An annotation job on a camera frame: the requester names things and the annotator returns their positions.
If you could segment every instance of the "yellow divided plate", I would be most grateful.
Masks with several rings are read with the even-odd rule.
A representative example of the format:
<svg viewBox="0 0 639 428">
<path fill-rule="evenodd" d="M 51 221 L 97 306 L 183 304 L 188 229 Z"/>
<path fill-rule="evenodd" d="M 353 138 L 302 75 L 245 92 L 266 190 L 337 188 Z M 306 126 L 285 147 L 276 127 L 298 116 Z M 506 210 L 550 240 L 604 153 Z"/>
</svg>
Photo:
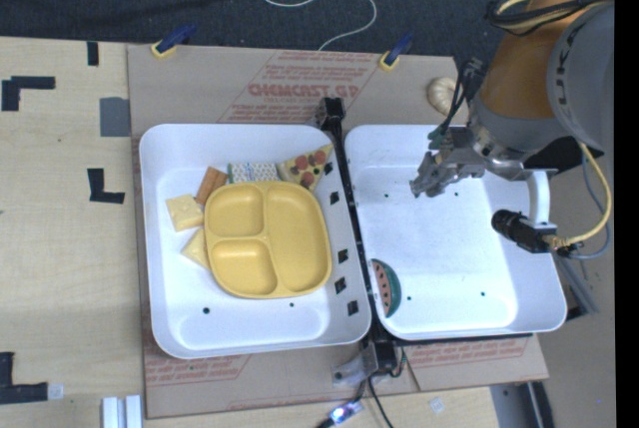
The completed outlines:
<svg viewBox="0 0 639 428">
<path fill-rule="evenodd" d="M 278 298 L 310 293 L 330 276 L 320 204 L 289 182 L 245 182 L 215 190 L 205 207 L 211 271 L 233 295 Z"/>
</svg>

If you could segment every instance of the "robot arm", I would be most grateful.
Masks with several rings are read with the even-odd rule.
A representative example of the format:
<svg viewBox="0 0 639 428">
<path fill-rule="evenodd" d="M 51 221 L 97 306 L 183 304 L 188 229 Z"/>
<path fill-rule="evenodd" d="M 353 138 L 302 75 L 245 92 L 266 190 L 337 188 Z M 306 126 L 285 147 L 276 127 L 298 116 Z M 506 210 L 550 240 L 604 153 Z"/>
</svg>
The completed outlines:
<svg viewBox="0 0 639 428">
<path fill-rule="evenodd" d="M 505 13 L 524 2 L 523 13 Z M 447 185 L 485 171 L 530 182 L 539 171 L 527 168 L 526 161 L 567 136 L 583 153 L 589 154 L 588 147 L 612 152 L 614 0 L 505 0 L 489 20 L 509 34 L 485 76 L 477 63 L 461 69 L 451 113 L 430 135 L 432 151 L 410 182 L 416 197 L 438 196 Z M 467 124 L 450 127 L 463 99 Z M 592 157 L 590 162 L 597 168 Z M 492 222 L 532 252 L 575 243 L 521 214 L 500 211 Z"/>
</svg>

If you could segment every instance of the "brown cardboard sheet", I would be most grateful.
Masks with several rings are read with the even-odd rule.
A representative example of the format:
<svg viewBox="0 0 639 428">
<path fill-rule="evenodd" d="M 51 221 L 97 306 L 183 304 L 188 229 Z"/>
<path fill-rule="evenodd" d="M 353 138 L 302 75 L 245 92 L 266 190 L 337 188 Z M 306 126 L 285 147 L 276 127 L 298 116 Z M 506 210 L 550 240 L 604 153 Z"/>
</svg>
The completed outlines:
<svg viewBox="0 0 639 428">
<path fill-rule="evenodd" d="M 147 417 L 343 400 L 332 368 L 358 344 L 181 360 L 165 354 L 150 327 L 138 145 L 164 123 L 311 121 L 323 97 L 340 97 L 347 131 L 364 124 L 433 125 L 443 116 L 426 99 L 435 78 L 455 78 L 451 58 L 402 56 L 391 72 L 375 54 L 180 46 L 157 59 L 129 45 L 128 75 L 138 253 L 144 320 Z M 465 122 L 465 108 L 453 120 Z M 384 379 L 379 394 L 399 394 L 541 379 L 547 376 L 536 336 L 406 347 L 408 370 Z"/>
</svg>

